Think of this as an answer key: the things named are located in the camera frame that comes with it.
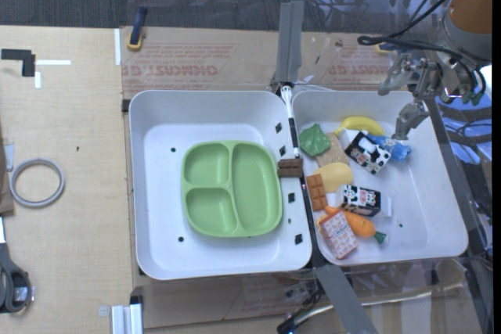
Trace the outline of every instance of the transparent plastic sheet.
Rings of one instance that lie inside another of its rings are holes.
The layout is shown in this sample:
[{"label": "transparent plastic sheet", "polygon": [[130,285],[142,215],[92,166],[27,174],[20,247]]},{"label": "transparent plastic sheet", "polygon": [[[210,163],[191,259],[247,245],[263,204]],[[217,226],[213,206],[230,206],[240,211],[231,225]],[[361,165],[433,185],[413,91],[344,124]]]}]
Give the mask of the transparent plastic sheet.
[{"label": "transparent plastic sheet", "polygon": [[[137,5],[150,7],[149,10],[156,14],[152,19],[155,25],[148,25],[147,20],[144,27],[143,54],[148,52],[149,56],[128,51],[124,44],[131,28],[121,29],[124,99],[130,100],[136,93],[152,88],[272,90],[270,83],[276,68],[278,32],[230,28],[234,26],[235,13],[239,15],[243,10],[246,13],[257,10],[275,19],[278,17],[275,5],[266,7],[260,4],[253,9],[251,5],[238,2],[129,0],[131,20]],[[210,6],[206,9],[209,10],[207,14],[193,13],[194,9],[207,6]],[[345,10],[352,13],[347,13],[345,18],[363,14],[362,9],[352,7]],[[187,16],[195,19],[193,27],[197,29],[186,26],[177,28],[178,24],[173,19],[179,10],[184,10]],[[402,14],[388,27],[405,22],[405,10],[401,9],[399,13]],[[437,15],[441,13],[443,10],[439,9]],[[437,23],[435,17],[430,22],[431,26]],[[247,28],[256,30],[261,26],[249,25]],[[415,38],[424,38],[429,30],[430,26],[424,24],[412,32]],[[296,91],[376,91],[397,54],[359,46],[359,35],[328,30],[315,32],[308,28],[303,31],[302,64],[299,80],[294,83]],[[450,149],[450,138],[438,135],[438,141],[447,148],[446,152],[451,153],[452,162],[460,167],[454,149]],[[464,328],[467,328],[465,332],[488,332],[489,314],[492,313],[489,308],[492,306],[489,306],[489,297],[485,293],[485,282],[488,287],[492,259],[484,251],[488,250],[485,245],[489,244],[488,231],[492,231],[489,223],[492,222],[482,224],[473,196],[467,196],[463,208],[473,216],[474,221],[467,227],[483,238],[483,248],[477,247],[475,251],[456,259],[415,260],[345,269],[348,280],[380,332],[458,332]],[[317,307],[319,312],[307,318],[297,332],[318,332],[325,330],[326,325],[330,332],[345,332],[325,296],[316,301],[312,297],[303,304],[306,304],[307,311],[314,311]]]}]

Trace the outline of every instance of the white tray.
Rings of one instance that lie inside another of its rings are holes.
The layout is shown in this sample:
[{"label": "white tray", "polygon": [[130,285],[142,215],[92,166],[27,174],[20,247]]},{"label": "white tray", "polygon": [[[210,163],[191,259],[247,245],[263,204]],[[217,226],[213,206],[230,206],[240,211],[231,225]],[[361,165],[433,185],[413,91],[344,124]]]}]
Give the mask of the white tray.
[{"label": "white tray", "polygon": [[[399,111],[412,100],[408,92],[391,92],[386,96],[376,92],[301,92],[293,100],[297,133],[314,123],[319,123],[324,132],[334,131],[345,117],[359,115],[373,118],[391,136]],[[391,217],[373,219],[377,231],[387,234],[388,244],[359,238],[359,247],[338,260],[317,232],[320,250],[331,263],[349,266],[454,257],[466,249],[467,230],[431,120],[426,119],[408,136],[406,144],[412,152],[405,162],[390,160],[376,175],[350,160],[353,185],[380,191],[383,200],[391,198]],[[305,153],[302,156],[305,175],[310,175],[318,164],[313,157]],[[335,195],[329,194],[328,200],[335,202]],[[315,218],[320,215],[321,212],[314,212]]]},{"label": "white tray", "polygon": [[[136,253],[148,276],[169,280],[289,271],[308,263],[312,243],[298,178],[280,179],[283,216],[266,235],[206,236],[189,225],[182,209],[182,159],[192,145],[235,139],[263,145],[277,163],[294,157],[287,110],[278,96],[146,91],[132,100],[129,120]],[[282,126],[278,133],[277,124]]]}]

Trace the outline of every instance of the wooden table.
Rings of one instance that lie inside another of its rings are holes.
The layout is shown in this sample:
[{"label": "wooden table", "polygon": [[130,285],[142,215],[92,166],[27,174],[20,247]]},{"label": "wooden table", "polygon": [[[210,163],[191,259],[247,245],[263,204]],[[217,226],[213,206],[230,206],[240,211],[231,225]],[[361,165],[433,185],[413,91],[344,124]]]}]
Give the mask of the wooden table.
[{"label": "wooden table", "polygon": [[[0,314],[0,332],[108,333],[109,307],[128,305],[132,292],[121,67],[114,30],[0,27],[0,48],[30,49],[38,62],[66,64],[37,65],[42,85],[36,88],[34,78],[21,76],[20,62],[0,60],[2,136],[14,143],[14,164],[46,157],[59,163],[66,177],[63,195],[53,205],[28,209],[16,204],[13,213],[4,215],[11,257],[28,271],[36,292],[21,316]],[[17,188],[28,199],[43,199],[56,181],[48,169],[34,167],[20,176]],[[430,299],[368,307],[382,332],[401,332],[402,327],[420,331],[433,324],[447,324],[450,332],[459,327],[481,332],[474,313],[466,290],[455,300],[434,300],[433,308]],[[283,319],[148,332],[275,332]],[[331,332],[344,331],[330,312],[300,332],[318,332],[325,325]]]}]

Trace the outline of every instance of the yellow potato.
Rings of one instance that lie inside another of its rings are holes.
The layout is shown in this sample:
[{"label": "yellow potato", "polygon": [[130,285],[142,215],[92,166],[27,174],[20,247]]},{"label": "yellow potato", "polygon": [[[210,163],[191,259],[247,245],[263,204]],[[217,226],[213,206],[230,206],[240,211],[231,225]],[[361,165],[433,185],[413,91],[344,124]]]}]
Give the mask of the yellow potato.
[{"label": "yellow potato", "polygon": [[335,192],[341,185],[350,184],[353,181],[351,168],[344,163],[329,163],[316,169],[313,174],[322,176],[323,188],[326,192]]}]

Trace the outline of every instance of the scissors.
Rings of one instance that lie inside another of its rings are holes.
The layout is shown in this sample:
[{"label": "scissors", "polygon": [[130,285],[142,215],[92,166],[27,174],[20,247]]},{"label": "scissors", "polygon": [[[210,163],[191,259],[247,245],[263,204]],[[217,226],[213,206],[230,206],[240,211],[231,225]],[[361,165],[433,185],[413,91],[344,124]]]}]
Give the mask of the scissors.
[{"label": "scissors", "polygon": [[0,215],[0,310],[19,312],[31,298],[31,283],[27,273],[11,261],[5,241],[3,218]]}]

